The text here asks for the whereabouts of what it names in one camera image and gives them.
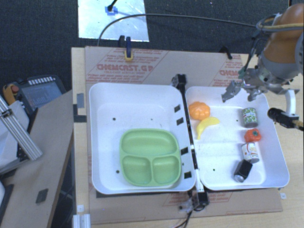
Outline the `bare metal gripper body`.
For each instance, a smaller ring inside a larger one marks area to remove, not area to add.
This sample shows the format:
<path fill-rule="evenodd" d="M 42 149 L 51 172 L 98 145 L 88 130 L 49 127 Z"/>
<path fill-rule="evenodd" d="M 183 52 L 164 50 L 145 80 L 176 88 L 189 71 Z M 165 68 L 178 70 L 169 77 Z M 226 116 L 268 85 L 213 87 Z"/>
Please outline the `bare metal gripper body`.
<path fill-rule="evenodd" d="M 284 89 L 289 79 L 286 67 L 282 66 L 256 66 L 255 68 L 241 69 L 242 88 L 247 89 L 257 88 L 266 93 L 268 91 L 277 95 L 284 95 L 288 89 Z"/>

